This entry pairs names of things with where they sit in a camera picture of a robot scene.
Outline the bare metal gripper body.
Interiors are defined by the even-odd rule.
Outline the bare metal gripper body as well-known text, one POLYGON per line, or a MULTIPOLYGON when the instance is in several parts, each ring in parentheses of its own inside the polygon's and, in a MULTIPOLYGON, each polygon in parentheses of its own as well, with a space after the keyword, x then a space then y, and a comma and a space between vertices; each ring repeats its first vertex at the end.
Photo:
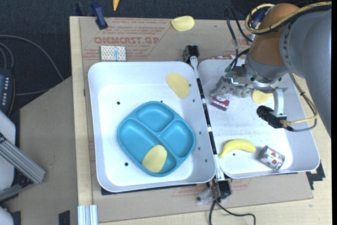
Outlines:
POLYGON ((274 84, 281 78, 269 79, 255 71, 248 65, 236 67, 227 67, 225 69, 225 78, 230 85, 240 87, 242 91, 259 90, 264 93, 272 92, 274 84))

